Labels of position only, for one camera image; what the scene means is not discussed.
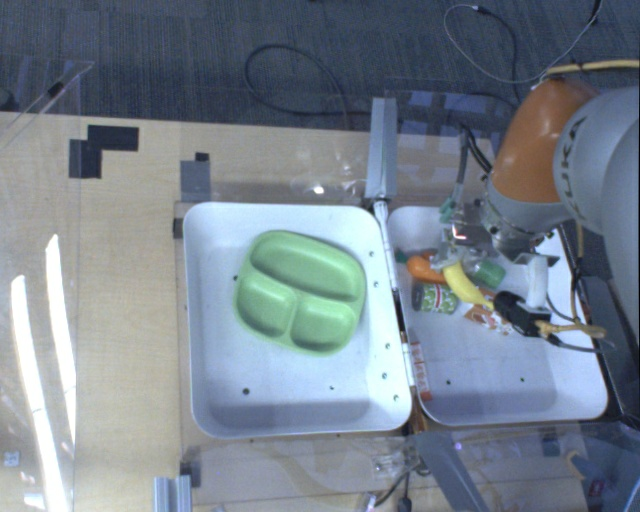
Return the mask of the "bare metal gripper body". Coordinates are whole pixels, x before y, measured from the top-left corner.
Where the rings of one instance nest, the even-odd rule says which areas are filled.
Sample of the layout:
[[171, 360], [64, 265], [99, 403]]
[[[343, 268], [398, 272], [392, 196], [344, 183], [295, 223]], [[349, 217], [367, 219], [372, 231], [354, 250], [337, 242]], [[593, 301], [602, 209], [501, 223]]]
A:
[[448, 199], [439, 208], [440, 222], [451, 226], [451, 240], [467, 248], [476, 248], [491, 256], [498, 254], [515, 261], [531, 253], [539, 244], [539, 235], [514, 227], [487, 201], [456, 203]]

